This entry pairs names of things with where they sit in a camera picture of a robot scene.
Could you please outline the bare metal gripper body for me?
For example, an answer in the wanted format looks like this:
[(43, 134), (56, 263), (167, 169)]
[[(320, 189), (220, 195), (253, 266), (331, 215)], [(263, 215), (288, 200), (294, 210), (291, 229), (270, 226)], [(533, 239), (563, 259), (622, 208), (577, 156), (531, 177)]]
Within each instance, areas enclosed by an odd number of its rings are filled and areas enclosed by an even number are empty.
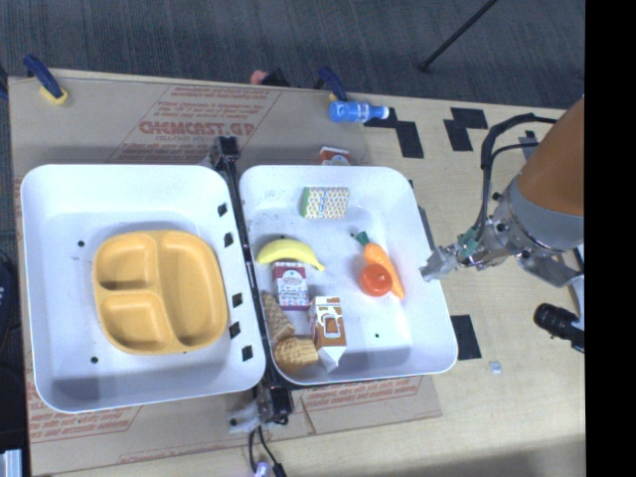
[(453, 268), (496, 266), (509, 256), (552, 258), (564, 252), (562, 246), (548, 244), (531, 234), (512, 205), (499, 205), (490, 217), (478, 220), (455, 244), (460, 248)]

